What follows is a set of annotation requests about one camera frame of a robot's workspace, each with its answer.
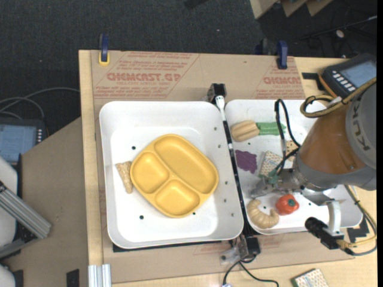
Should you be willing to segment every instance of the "cracker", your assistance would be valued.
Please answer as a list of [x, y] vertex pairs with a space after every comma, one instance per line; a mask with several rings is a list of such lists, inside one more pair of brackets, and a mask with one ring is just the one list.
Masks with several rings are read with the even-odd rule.
[[[289, 154], [290, 152], [294, 151], [295, 149], [298, 149], [298, 146], [293, 141], [286, 141], [286, 154]], [[294, 161], [294, 157], [291, 156], [288, 158], [290, 161]]]
[[121, 176], [122, 182], [124, 183], [124, 187], [128, 194], [133, 192], [133, 183], [130, 179], [130, 166], [132, 165], [131, 161], [126, 161], [125, 163], [117, 163], [115, 166], [117, 167], [118, 173]]
[[265, 152], [265, 157], [261, 164], [261, 169], [259, 171], [259, 177], [268, 177], [269, 172], [277, 167], [277, 165], [281, 162], [282, 157], [276, 155], [271, 151]]

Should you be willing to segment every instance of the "cardboard sheet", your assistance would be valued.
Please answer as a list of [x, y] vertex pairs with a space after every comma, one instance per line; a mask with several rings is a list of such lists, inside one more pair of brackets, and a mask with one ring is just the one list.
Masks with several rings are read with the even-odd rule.
[[4, 261], [23, 271], [24, 287], [66, 287], [72, 271], [87, 286], [82, 145], [79, 118], [22, 155], [23, 200], [52, 224], [46, 239]]
[[[220, 256], [230, 248], [229, 242], [114, 251], [107, 232], [99, 111], [114, 100], [202, 100], [212, 83], [225, 84], [226, 102], [304, 99], [294, 58], [288, 58], [286, 70], [278, 69], [275, 56], [110, 51], [108, 66], [98, 63], [96, 50], [91, 58], [102, 245], [113, 283], [226, 271]], [[350, 259], [341, 251], [329, 251], [308, 233], [259, 236], [259, 240], [262, 254], [248, 268]]]

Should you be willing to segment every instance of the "cable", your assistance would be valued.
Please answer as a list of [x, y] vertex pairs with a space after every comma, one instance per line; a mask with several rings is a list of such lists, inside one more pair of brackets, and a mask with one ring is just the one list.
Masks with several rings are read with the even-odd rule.
[[274, 284], [276, 284], [276, 287], [279, 287], [279, 283], [278, 283], [276, 280], [259, 279], [259, 278], [256, 277], [255, 275], [251, 274], [250, 271], [247, 270], [247, 268], [243, 265], [243, 262], [245, 262], [245, 263], [246, 263], [246, 262], [249, 263], [249, 262], [251, 262], [251, 261], [237, 261], [237, 262], [235, 262], [235, 263], [228, 269], [228, 271], [226, 271], [225, 276], [223, 277], [222, 285], [223, 285], [223, 286], [226, 285], [226, 280], [227, 280], [227, 277], [228, 277], [230, 271], [232, 271], [232, 269], [233, 269], [236, 265], [239, 264], [239, 265], [246, 271], [246, 273], [247, 273], [248, 275], [250, 275], [254, 280], [258, 280], [259, 282], [274, 283]]
[[0, 114], [9, 115], [9, 116], [12, 116], [12, 117], [17, 118], [17, 119], [20, 119], [20, 120], [23, 119], [23, 118], [20, 117], [19, 115], [16, 115], [16, 114], [14, 114], [14, 113], [12, 113], [12, 112], [0, 112]]
[[259, 279], [258, 277], [252, 275], [249, 270], [246, 269], [246, 267], [239, 262], [239, 265], [246, 271], [247, 274], [249, 274], [254, 280], [258, 280], [259, 282], [266, 282], [266, 283], [274, 283], [276, 284], [276, 287], [279, 287], [279, 283], [276, 280], [266, 280], [266, 279]]
[[249, 264], [252, 261], [254, 261], [256, 257], [257, 257], [257, 255], [255, 255], [254, 257], [252, 257], [250, 259], [242, 259], [241, 262], [244, 263], [244, 264]]
[[325, 108], [325, 109], [323, 109], [321, 111], [306, 112], [306, 108], [307, 108], [307, 106], [309, 104], [312, 104], [314, 101], [324, 100], [324, 101], [327, 101], [327, 102], [331, 102], [334, 99], [334, 97], [326, 95], [326, 94], [322, 94], [322, 95], [319, 95], [319, 96], [310, 96], [300, 106], [300, 112], [304, 116], [306, 116], [308, 118], [317, 118], [317, 117], [320, 117], [320, 116], [327, 115], [327, 114], [335, 111], [336, 109], [340, 108], [342, 105], [347, 105], [348, 102], [353, 100], [353, 98], [355, 98], [358, 94], [366, 91], [374, 83], [376, 83], [376, 77], [372, 78], [367, 83], [363, 84], [361, 87], [359, 87], [354, 92], [349, 94], [346, 98], [342, 99], [342, 101], [337, 102], [335, 104], [332, 104], [329, 107], [327, 107], [327, 108]]
[[[75, 89], [75, 88], [70, 88], [70, 87], [52, 87], [52, 88], [45, 88], [45, 89], [42, 89], [42, 90], [39, 90], [39, 91], [36, 91], [34, 93], [31, 93], [31, 94], [28, 94], [24, 97], [20, 97], [22, 99], [27, 99], [27, 98], [30, 98], [30, 97], [33, 97], [33, 96], [36, 96], [37, 94], [41, 94], [41, 93], [45, 93], [45, 92], [48, 92], [48, 91], [53, 91], [53, 90], [67, 90], [67, 91], [76, 91], [76, 92], [80, 92], [78, 89]], [[16, 105], [18, 104], [20, 101], [22, 101], [21, 99], [20, 100], [17, 100], [11, 104], [8, 104], [7, 106], [3, 107], [2, 109], [0, 109], [0, 112], [3, 112], [5, 111], [7, 108], [10, 108], [11, 106], [13, 105]]]
[[350, 194], [350, 196], [352, 197], [352, 199], [355, 201], [355, 204], [359, 207], [359, 209], [361, 210], [361, 212], [365, 216], [365, 218], [368, 221], [368, 223], [370, 224], [370, 226], [372, 227], [372, 230], [374, 232], [374, 236], [372, 236], [371, 238], [365, 239], [365, 240], [361, 240], [359, 242], [354, 242], [354, 243], [346, 242], [345, 240], [339, 239], [339, 240], [336, 241], [336, 243], [343, 250], [349, 249], [346, 252], [348, 252], [351, 255], [366, 255], [366, 254], [368, 254], [370, 252], [373, 252], [375, 250], [375, 248], [377, 247], [377, 244], [376, 244], [375, 248], [373, 248], [372, 250], [370, 250], [368, 252], [365, 252], [365, 253], [355, 253], [352, 250], [350, 250], [350, 248], [354, 248], [354, 247], [360, 246], [360, 245], [365, 245], [366, 243], [369, 243], [369, 242], [371, 242], [373, 240], [376, 240], [378, 238], [378, 234], [377, 234], [377, 230], [378, 229], [377, 229], [377, 226], [376, 226], [376, 222], [371, 217], [370, 213], [361, 205], [361, 203], [360, 203], [359, 199], [357, 198], [357, 196], [355, 195], [355, 193], [350, 189], [350, 186], [349, 185], [345, 185], [345, 188], [348, 191], [348, 193]]
[[[344, 17], [344, 20], [343, 20], [343, 25], [344, 26], [347, 26], [347, 24], [349, 22], [352, 22], [352, 21], [355, 21], [355, 20], [352, 20], [353, 18], [355, 18], [355, 15], [356, 16], [356, 19], [359, 19], [360, 18], [360, 15], [363, 16], [363, 18], [365, 17], [368, 17], [368, 20], [365, 20], [365, 24], [363, 26], [361, 26], [360, 28], [358, 28], [359, 30], [359, 33], [361, 33], [362, 31], [364, 31], [365, 27], [370, 23], [370, 21], [374, 18], [374, 16], [372, 16], [373, 14], [371, 12], [366, 12], [366, 11], [363, 11], [363, 10], [357, 10], [357, 9], [354, 9], [352, 8], [352, 6], [350, 6], [350, 4], [345, 1], [345, 0], [340, 0], [342, 1], [346, 6], [344, 7], [339, 7], [333, 14], [333, 17], [332, 17], [332, 20], [331, 20], [331, 28], [334, 28], [335, 25], [334, 25], [334, 21], [335, 21], [335, 17], [336, 17], [336, 14], [338, 13], [339, 10], [341, 9], [345, 9], [345, 12], [343, 14], [343, 17]], [[353, 32], [356, 32], [358, 33], [355, 28], [353, 26], [349, 26], [348, 28], [344, 28], [344, 29], [341, 29], [341, 30], [349, 30], [349, 31], [353, 31]], [[335, 54], [335, 57], [344, 57], [344, 56], [347, 56], [347, 57], [350, 57], [350, 56], [355, 56], [355, 54], [358, 54], [353, 48], [352, 46], [350, 45], [349, 41], [348, 41], [349, 37], [345, 37], [345, 39], [342, 41], [341, 45], [338, 47], [338, 49], [336, 50], [335, 49], [335, 45], [334, 45], [334, 41], [332, 41], [332, 46], [333, 46], [333, 51], [334, 51], [334, 54]], [[349, 48], [350, 50], [350, 54], [345, 54], [341, 52], [341, 50], [343, 49], [344, 45], [347, 45], [347, 47]]]
[[[282, 125], [281, 125], [281, 120], [280, 120], [280, 116], [279, 116], [279, 104], [282, 105], [284, 113], [285, 113], [286, 127], [287, 127], [288, 134], [290, 135], [291, 140], [298, 147], [297, 149], [293, 150], [292, 152], [290, 152], [287, 155], [286, 155], [285, 136], [284, 136], [284, 133], [283, 133], [283, 129], [282, 129]], [[284, 168], [286, 160], [288, 158], [290, 158], [292, 155], [295, 155], [295, 153], [297, 153], [298, 149], [300, 148], [300, 143], [298, 143], [298, 141], [294, 138], [293, 132], [291, 131], [290, 119], [288, 117], [287, 108], [286, 108], [286, 105], [285, 105], [285, 103], [283, 102], [282, 99], [278, 99], [277, 101], [275, 101], [275, 103], [274, 103], [274, 111], [275, 111], [276, 125], [278, 126], [279, 135], [280, 135], [281, 141], [282, 141], [282, 160], [277, 165], [277, 167], [274, 168], [274, 171], [276, 172], [276, 175], [279, 175], [282, 172], [283, 168]]]
[[[40, 110], [40, 113], [41, 113], [41, 119], [44, 119], [45, 118], [45, 113], [44, 111], [42, 110], [41, 106], [39, 106], [39, 104], [37, 104], [35, 101], [33, 100], [30, 100], [28, 99], [27, 97], [12, 97], [12, 98], [8, 98], [8, 99], [4, 99], [4, 100], [1, 100], [0, 101], [0, 104], [4, 103], [4, 102], [8, 102], [8, 101], [13, 101], [13, 100], [17, 100], [15, 102], [19, 103], [20, 101], [27, 101], [27, 102], [30, 102], [32, 104], [34, 104], [39, 110]], [[9, 107], [10, 105], [0, 109], [0, 112], [3, 112], [7, 107]]]
[[[300, 146], [300, 143], [298, 143], [298, 141], [294, 138], [293, 133], [291, 132], [290, 119], [289, 119], [289, 117], [288, 117], [288, 112], [287, 112], [286, 105], [285, 105], [285, 103], [283, 102], [282, 99], [278, 99], [278, 100], [275, 102], [275, 110], [276, 110], [276, 112], [279, 112], [279, 104], [282, 104], [283, 110], [284, 110], [284, 112], [285, 112], [285, 118], [286, 118], [286, 125], [287, 125], [288, 134], [290, 134], [290, 138], [291, 138], [291, 140], [292, 140], [297, 146]], [[278, 126], [279, 133], [283, 133], [283, 131], [282, 131], [282, 127], [280, 126], [279, 113], [278, 113], [278, 118], [277, 118], [276, 123], [277, 123], [277, 124], [279, 123], [279, 126]]]

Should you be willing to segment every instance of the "toy tomato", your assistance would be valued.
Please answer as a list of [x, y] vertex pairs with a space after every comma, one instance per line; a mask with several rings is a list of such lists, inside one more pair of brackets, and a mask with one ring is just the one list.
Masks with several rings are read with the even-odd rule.
[[278, 199], [275, 207], [280, 215], [289, 215], [299, 208], [299, 203], [292, 194], [286, 194]]

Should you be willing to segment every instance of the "yellow divided plate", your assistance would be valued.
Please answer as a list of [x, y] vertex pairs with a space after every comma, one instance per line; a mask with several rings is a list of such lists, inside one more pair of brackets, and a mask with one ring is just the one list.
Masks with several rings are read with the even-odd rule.
[[130, 167], [135, 188], [173, 218], [194, 212], [218, 185], [218, 172], [188, 140], [161, 136], [141, 151]]

